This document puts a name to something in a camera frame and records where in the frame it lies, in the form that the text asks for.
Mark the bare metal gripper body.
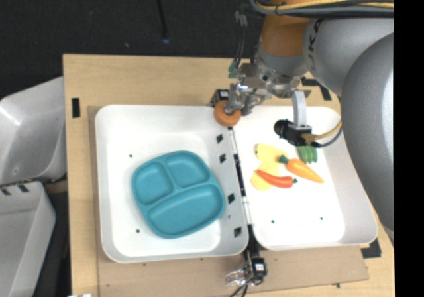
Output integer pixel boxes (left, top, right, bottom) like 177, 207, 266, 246
237, 62, 312, 100

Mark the orange doughnut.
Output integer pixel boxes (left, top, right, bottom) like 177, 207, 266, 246
213, 99, 242, 127

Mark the yellow toy food piece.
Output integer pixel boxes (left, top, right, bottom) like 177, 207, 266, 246
254, 143, 289, 164
250, 162, 283, 192

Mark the thin black and white rod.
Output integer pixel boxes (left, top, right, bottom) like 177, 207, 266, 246
227, 127, 260, 257

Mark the white plastic tray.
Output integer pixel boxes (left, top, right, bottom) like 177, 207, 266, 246
94, 104, 250, 264
231, 105, 379, 252

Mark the green pea pod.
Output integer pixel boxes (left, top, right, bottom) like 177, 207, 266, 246
296, 144, 319, 165

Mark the red chili pepper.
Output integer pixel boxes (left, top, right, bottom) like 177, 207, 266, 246
256, 169, 299, 189

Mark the orange carrot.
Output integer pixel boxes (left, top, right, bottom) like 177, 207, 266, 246
278, 154, 325, 184

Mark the blue divided plate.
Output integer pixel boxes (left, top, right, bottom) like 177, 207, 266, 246
131, 150, 227, 240

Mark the black block with wires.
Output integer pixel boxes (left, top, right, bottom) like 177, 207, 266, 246
250, 256, 268, 278
214, 89, 231, 105

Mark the black cylinder on white bracket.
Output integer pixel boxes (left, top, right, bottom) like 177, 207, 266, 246
273, 89, 313, 147

